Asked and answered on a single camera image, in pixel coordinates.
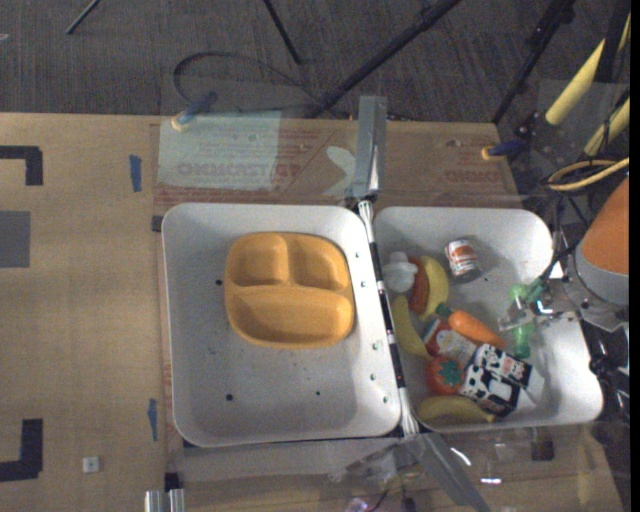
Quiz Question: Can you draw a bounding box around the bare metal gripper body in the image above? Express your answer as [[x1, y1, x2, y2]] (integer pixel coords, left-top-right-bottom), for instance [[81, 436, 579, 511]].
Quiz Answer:
[[535, 277, 626, 332]]

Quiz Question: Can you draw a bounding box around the clear bottle with green cap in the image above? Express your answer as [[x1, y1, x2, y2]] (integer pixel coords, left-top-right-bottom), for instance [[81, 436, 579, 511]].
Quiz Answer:
[[512, 323, 549, 404]]

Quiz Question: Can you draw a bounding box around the orange carrot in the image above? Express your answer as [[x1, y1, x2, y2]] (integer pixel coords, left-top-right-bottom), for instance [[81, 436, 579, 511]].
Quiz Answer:
[[435, 302, 507, 350]]

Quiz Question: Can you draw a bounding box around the black and white cow carton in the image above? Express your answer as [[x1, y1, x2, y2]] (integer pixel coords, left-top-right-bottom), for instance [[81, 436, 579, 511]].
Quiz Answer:
[[471, 343, 534, 391], [456, 364, 524, 418]]

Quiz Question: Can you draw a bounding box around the red and white carton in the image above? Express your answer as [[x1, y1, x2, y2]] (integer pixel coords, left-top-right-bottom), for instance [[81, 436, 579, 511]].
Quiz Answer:
[[422, 318, 479, 367]]

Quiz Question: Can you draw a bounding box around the orange and white small can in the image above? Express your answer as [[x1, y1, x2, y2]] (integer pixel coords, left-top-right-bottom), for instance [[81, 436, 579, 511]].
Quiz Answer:
[[443, 238, 483, 282]]

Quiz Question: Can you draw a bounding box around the white plastic tray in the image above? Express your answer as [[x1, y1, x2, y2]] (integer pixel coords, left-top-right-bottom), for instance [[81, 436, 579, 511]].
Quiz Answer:
[[372, 205, 605, 435], [160, 202, 403, 448]]

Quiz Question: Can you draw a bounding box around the red tomato with green stem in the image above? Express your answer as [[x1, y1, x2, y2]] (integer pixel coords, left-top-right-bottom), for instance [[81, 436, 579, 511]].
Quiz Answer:
[[425, 355, 467, 397]]

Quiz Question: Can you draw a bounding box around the yellow banana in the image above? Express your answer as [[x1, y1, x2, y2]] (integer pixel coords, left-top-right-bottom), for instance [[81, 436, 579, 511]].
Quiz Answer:
[[390, 294, 434, 359], [416, 395, 497, 427]]

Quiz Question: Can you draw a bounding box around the white toy garlic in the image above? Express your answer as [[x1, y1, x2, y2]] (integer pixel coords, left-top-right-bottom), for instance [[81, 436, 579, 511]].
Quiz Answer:
[[381, 251, 419, 294]]

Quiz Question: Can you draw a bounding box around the thin black and white rod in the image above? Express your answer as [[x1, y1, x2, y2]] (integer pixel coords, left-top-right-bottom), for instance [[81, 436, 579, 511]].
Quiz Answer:
[[357, 199, 419, 437]]

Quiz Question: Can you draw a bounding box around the brown cardboard board, red print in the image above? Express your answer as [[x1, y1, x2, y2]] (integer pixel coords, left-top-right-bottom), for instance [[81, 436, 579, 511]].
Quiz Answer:
[[149, 116, 615, 496]]

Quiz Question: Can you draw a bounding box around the orange divided plate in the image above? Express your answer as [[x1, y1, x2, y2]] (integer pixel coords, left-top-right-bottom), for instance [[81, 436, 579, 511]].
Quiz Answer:
[[223, 231, 357, 351]]

